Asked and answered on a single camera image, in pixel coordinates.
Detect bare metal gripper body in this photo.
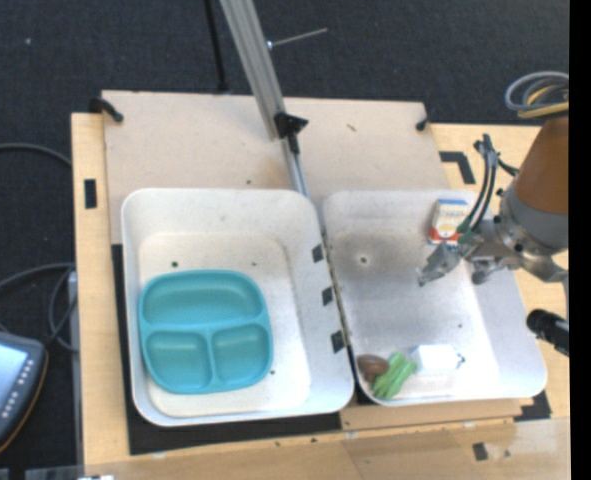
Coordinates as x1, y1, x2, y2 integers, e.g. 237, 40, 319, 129
458, 215, 528, 273

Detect white and orange carton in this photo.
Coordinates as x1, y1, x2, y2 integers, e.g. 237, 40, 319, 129
427, 198, 469, 246

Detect white plastic tray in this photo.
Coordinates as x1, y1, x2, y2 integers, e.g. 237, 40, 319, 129
119, 187, 356, 427
319, 189, 549, 408

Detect white box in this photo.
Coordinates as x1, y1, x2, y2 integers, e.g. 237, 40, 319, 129
408, 343, 467, 375

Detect green toy beans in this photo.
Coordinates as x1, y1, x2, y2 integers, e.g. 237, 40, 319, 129
372, 351, 419, 401

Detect brown toy biscuit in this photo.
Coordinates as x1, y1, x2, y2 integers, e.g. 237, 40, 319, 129
357, 353, 391, 384

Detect blue divided plate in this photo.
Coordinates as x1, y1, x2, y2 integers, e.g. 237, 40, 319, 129
137, 269, 275, 396

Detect pale wood board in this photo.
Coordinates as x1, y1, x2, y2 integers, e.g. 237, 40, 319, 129
99, 90, 522, 432

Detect black cylinder on white bracket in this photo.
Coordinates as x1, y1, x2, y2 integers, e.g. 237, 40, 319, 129
522, 252, 570, 357

